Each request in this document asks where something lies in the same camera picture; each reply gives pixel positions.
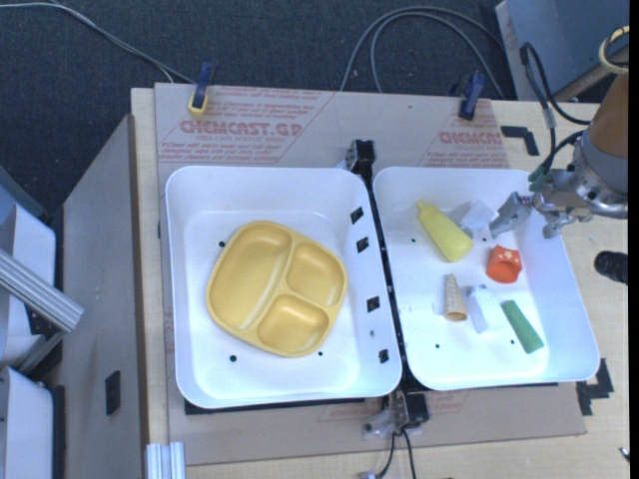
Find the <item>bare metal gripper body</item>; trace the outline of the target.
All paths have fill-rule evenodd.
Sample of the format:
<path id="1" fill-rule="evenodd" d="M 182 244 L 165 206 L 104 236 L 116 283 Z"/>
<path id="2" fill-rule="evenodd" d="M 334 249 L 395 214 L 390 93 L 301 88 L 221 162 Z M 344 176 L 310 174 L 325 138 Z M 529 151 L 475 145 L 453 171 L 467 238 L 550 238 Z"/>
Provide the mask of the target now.
<path id="1" fill-rule="evenodd" d="M 548 224 L 628 219 L 627 195 L 588 169 L 541 170 L 530 175 L 532 205 Z"/>

